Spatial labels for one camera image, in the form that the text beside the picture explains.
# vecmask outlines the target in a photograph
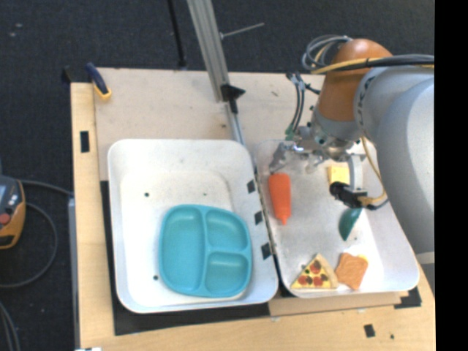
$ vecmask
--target orange device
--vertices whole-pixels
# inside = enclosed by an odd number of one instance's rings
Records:
[[[21,182],[0,175],[0,249],[13,247],[23,231],[26,200]]]
[[[387,49],[372,40],[353,39],[342,45],[332,64],[390,56]],[[322,116],[332,121],[354,121],[352,103],[359,83],[368,71],[369,68],[327,73],[317,105]]]

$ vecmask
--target cable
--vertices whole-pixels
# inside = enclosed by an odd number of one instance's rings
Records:
[[[48,221],[48,224],[50,225],[50,227],[52,229],[52,232],[53,232],[53,240],[54,240],[52,255],[50,256],[50,259],[47,262],[47,264],[45,265],[45,267],[39,273],[35,274],[34,276],[32,276],[29,279],[25,279],[24,281],[21,281],[21,282],[16,282],[16,283],[11,283],[11,284],[2,284],[2,283],[0,283],[0,289],[14,289],[14,288],[17,288],[17,287],[26,286],[27,284],[30,284],[30,283],[38,280],[50,268],[50,266],[52,265],[52,263],[53,263],[53,261],[54,261],[54,259],[56,257],[56,254],[57,254],[57,249],[59,247],[59,237],[58,237],[59,235],[58,235],[57,227],[56,227],[55,223],[49,217],[49,215],[46,214],[37,205],[27,203],[26,206],[28,206],[29,208],[31,208],[34,211],[41,214],[42,217],[44,217]]]
[[[302,118],[302,112],[304,110],[304,102],[305,102],[305,98],[306,98],[306,84],[304,83],[302,77],[301,77],[301,74],[299,74],[299,72],[296,72],[295,73],[295,76],[296,78],[299,80],[299,89],[301,90],[301,103],[299,105],[299,111],[298,111],[298,118],[295,122],[295,125],[293,127],[293,131],[295,132],[298,127],[299,127],[299,122],[301,121],[301,118]]]
[[[306,47],[301,62],[304,69],[312,71],[316,68],[326,66],[328,53],[332,50],[338,50],[343,43],[349,42],[352,38],[346,35],[322,35],[313,39]]]
[[[385,191],[385,187],[383,186],[382,182],[382,176],[379,173],[379,170],[377,169],[376,165],[374,164],[374,160],[371,157],[371,154],[369,153],[369,148],[367,146],[367,139],[363,136],[361,137],[361,140],[363,142],[363,147],[364,151],[366,152],[366,157],[369,161],[369,164],[372,167],[372,170],[374,171],[375,175],[378,177],[380,184],[382,185],[382,194],[379,197],[367,197],[367,196],[360,196],[358,197],[358,200],[362,203],[363,206],[367,207],[369,205],[373,205],[374,203],[378,203],[382,200],[384,200],[387,197],[387,192]],[[385,203],[375,206],[373,205],[369,209],[378,209],[380,206],[384,205]]]
[[[15,351],[13,347],[11,336],[13,337],[13,341],[15,342],[16,351],[20,351],[20,340],[18,338],[18,333],[16,332],[15,324],[8,313],[7,309],[0,301],[0,315],[1,321],[3,322],[3,326],[5,329],[5,336],[7,337],[8,349],[10,351]]]
[[[320,95],[320,90],[313,88],[310,83],[306,83],[306,90],[312,91],[316,95]]]
[[[301,58],[304,69],[313,75],[325,74],[330,71],[345,71],[364,69],[368,67],[394,67],[413,65],[421,67],[434,67],[435,57],[430,55],[408,54],[382,58],[357,58],[337,64],[327,64],[328,53],[338,50],[343,43],[352,40],[346,35],[323,35],[313,39],[306,47]]]
[[[311,71],[311,74],[318,75],[330,71],[345,71],[365,69],[368,67],[395,67],[404,65],[432,67],[435,63],[434,57],[430,55],[400,55],[381,58],[357,58],[355,60],[343,61],[337,64],[328,65]]]
[[[387,203],[388,203],[388,198],[385,199],[385,202],[379,205],[369,204],[368,206],[366,206],[366,208],[369,209],[370,211],[376,211],[377,209],[381,209],[381,207],[383,207]]]
[[[46,184],[45,182],[32,181],[32,180],[28,180],[28,179],[19,179],[19,182],[21,182],[23,185],[44,187],[46,189],[50,189],[50,190],[53,190],[53,191],[56,191],[56,192],[60,192],[60,193],[62,193],[64,195],[73,196],[73,192],[71,192],[71,191],[69,191],[67,189],[63,189],[62,187],[54,186],[52,184]]]
[[[293,120],[289,124],[287,130],[286,130],[286,136],[287,138],[291,138],[292,135],[296,132],[296,130],[299,127],[299,123],[301,121],[302,117],[302,112],[304,109],[304,100],[305,100],[305,93],[306,93],[306,84],[304,83],[301,74],[299,72],[296,72],[295,74],[293,73],[287,73],[286,77],[294,84],[295,86],[295,92],[296,92],[296,108],[294,112],[294,117],[292,118]]]

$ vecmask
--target orange carrot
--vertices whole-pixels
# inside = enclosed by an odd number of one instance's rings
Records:
[[[268,178],[275,217],[286,225],[291,216],[291,180],[286,173],[274,173]]]

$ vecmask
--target white plastic tray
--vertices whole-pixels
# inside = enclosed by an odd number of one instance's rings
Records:
[[[343,241],[341,238],[339,218],[347,207],[335,200],[329,192],[327,169],[329,165],[336,165],[331,160],[310,171],[306,170],[307,161],[297,154],[288,153],[287,164],[279,171],[287,173],[291,178],[292,216],[285,226],[274,217],[268,191],[268,166],[280,142],[267,140],[260,143],[255,149],[254,159],[272,243],[285,287],[300,298],[412,289],[419,281],[418,265],[390,204],[377,211],[363,211],[348,239]],[[380,195],[382,187],[367,160],[363,162],[363,178],[369,195]],[[290,288],[303,266],[316,253],[322,254],[335,268],[342,252],[363,254],[369,261],[359,290],[353,291],[344,284],[340,284],[335,290]]]
[[[263,258],[269,243],[248,151],[231,140],[120,140],[108,152],[116,289],[119,300],[137,313],[172,312],[269,301],[277,291],[273,257]],[[158,272],[162,218],[179,204],[200,204],[237,213],[249,227],[252,278],[231,298],[202,298],[176,293]],[[190,269],[192,262],[186,262]]]

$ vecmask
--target dark floor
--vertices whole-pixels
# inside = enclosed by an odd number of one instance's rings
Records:
[[[313,37],[373,39],[394,54],[434,54],[435,0],[213,0],[221,32],[265,23],[223,42],[228,69],[301,69]],[[204,69],[185,0],[174,0],[189,69]],[[66,65],[86,80],[84,64],[175,69],[178,54],[166,0],[0,0],[0,157],[3,174],[72,189]],[[27,187],[30,203],[58,225],[56,259],[39,281],[0,290],[22,350],[73,350],[67,197]],[[52,234],[29,211],[15,250],[0,251],[0,283],[40,269]],[[0,350],[7,349],[0,324]]]

